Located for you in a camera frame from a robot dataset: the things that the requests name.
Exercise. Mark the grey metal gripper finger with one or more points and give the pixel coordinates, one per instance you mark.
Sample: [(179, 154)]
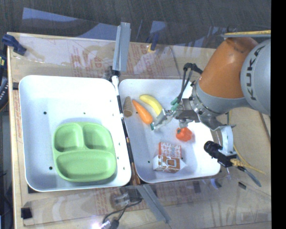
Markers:
[(164, 118), (185, 123)]

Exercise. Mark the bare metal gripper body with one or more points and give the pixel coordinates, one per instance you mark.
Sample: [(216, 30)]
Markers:
[(189, 113)]

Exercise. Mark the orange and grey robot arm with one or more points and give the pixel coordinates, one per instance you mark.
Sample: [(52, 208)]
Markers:
[(224, 75)]

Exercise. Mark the orange bell pepper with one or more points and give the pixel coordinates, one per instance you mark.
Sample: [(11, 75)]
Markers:
[(184, 134)]

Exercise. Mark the yellow banana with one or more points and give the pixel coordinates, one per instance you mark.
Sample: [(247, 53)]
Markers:
[(152, 102)]

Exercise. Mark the orange carrot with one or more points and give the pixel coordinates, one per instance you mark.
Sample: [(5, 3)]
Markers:
[(143, 113)]

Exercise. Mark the white plastic tray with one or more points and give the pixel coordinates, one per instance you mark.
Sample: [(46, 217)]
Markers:
[(74, 99), (200, 156)]

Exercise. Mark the brown ribbed cone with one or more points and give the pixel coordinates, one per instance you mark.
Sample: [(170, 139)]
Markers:
[(128, 107)]

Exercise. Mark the orange and white carton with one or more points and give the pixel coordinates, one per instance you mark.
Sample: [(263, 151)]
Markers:
[(169, 162)]

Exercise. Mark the thin black and white rod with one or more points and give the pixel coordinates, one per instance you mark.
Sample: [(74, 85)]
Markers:
[(115, 84)]

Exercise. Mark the green divided plate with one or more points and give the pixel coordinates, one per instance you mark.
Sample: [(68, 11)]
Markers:
[(85, 163)]

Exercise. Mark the brown cardboard board red print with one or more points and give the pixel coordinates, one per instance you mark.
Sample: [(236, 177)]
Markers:
[(85, 56)]

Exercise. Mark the black cylinder on white bracket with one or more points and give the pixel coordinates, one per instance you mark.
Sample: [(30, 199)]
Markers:
[(226, 137)]

